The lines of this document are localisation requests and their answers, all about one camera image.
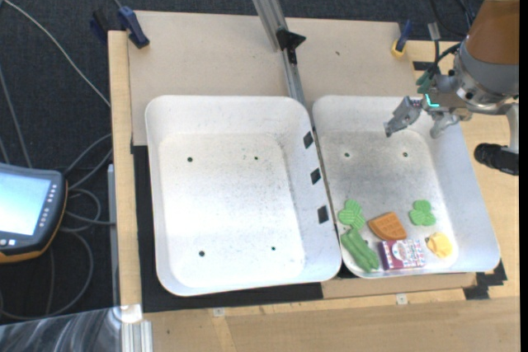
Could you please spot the purple and white carton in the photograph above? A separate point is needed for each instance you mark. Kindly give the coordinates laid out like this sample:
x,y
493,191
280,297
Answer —
x,y
402,254

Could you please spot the pale brown flat board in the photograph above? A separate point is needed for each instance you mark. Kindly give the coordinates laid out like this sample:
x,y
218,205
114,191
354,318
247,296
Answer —
x,y
214,57

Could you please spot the white plastic tray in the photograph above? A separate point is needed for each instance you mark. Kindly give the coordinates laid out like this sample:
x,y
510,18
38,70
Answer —
x,y
231,202
383,177

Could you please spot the black cylinder on white bracket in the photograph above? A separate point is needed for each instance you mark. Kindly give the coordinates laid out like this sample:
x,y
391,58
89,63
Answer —
x,y
495,157

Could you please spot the green bean pods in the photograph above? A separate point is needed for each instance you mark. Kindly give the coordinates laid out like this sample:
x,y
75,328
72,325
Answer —
x,y
359,250

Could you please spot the green broccoli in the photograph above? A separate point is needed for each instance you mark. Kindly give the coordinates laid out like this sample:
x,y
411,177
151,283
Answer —
x,y
422,213
352,214

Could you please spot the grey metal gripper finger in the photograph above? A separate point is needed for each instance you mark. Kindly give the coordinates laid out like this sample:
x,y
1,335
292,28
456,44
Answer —
x,y
404,113
443,123

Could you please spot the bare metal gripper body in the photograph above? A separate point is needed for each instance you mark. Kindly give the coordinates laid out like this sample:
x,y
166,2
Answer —
x,y
449,101

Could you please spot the yellow toy food piece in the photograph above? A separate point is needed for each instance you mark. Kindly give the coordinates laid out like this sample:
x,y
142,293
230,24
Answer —
x,y
439,245

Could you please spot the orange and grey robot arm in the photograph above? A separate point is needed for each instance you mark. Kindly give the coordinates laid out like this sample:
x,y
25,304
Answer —
x,y
493,24

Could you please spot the orange waffle biscuit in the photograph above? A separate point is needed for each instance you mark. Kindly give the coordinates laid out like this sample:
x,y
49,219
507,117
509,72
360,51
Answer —
x,y
387,226

